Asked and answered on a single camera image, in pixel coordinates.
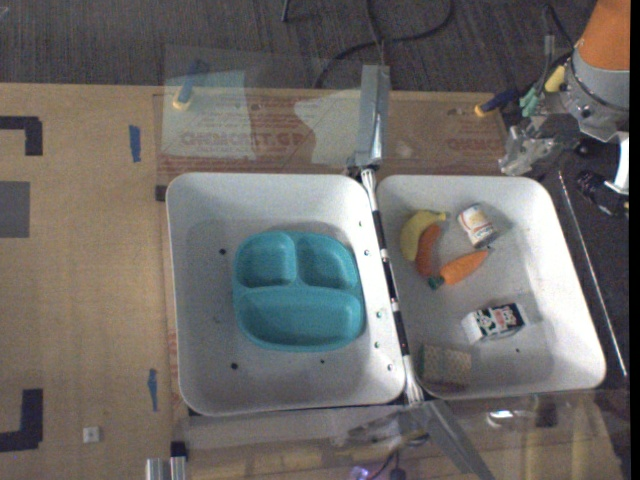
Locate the white black milk carton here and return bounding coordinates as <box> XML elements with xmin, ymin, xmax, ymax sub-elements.
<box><xmin>459</xmin><ymin>302</ymin><xmax>530</xmax><ymax>346</ymax></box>

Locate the teal divided plate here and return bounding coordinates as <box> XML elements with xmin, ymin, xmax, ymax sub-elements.
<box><xmin>231</xmin><ymin>230</ymin><xmax>368</xmax><ymax>354</ymax></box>

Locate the brown cardboard board red print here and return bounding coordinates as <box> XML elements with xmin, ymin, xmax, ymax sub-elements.
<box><xmin>152</xmin><ymin>88</ymin><xmax>514</xmax><ymax>419</ymax></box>

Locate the white plastic tray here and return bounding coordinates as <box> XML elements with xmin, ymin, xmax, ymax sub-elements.
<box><xmin>164</xmin><ymin>171</ymin><xmax>407</xmax><ymax>417</ymax></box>
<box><xmin>374</xmin><ymin>174</ymin><xmax>608</xmax><ymax>402</ymax></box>

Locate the orange carrot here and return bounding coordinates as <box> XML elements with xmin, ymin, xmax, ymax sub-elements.
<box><xmin>427</xmin><ymin>248</ymin><xmax>491</xmax><ymax>291</ymax></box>

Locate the orange sausage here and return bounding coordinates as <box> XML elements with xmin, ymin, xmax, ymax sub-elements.
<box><xmin>415</xmin><ymin>223</ymin><xmax>444</xmax><ymax>278</ymax></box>

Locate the black cylinder on white bracket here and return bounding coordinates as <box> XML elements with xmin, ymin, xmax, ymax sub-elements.
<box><xmin>574</xmin><ymin>133</ymin><xmax>630</xmax><ymax>218</ymax></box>

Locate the small white can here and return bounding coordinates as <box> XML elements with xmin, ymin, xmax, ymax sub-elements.
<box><xmin>456</xmin><ymin>202</ymin><xmax>499</xmax><ymax>249</ymax></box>

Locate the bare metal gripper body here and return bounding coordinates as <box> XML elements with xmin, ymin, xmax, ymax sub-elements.
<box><xmin>517</xmin><ymin>86</ymin><xmax>630</xmax><ymax>157</ymax></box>

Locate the yellow banana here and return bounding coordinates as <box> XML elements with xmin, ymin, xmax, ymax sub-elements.
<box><xmin>399</xmin><ymin>209</ymin><xmax>448</xmax><ymax>263</ymax></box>

